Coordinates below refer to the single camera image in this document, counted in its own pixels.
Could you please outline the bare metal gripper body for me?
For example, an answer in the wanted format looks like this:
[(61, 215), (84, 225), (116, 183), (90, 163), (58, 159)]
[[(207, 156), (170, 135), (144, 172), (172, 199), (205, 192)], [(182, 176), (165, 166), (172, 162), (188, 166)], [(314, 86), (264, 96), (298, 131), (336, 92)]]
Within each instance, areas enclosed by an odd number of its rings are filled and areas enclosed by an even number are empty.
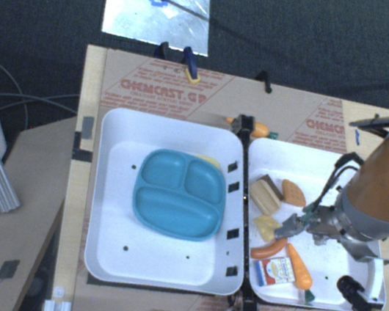
[(316, 244), (336, 240), (356, 261), (367, 263), (378, 258), (370, 247), (374, 239), (356, 229), (349, 217), (335, 207), (317, 207), (308, 219), (306, 230)]

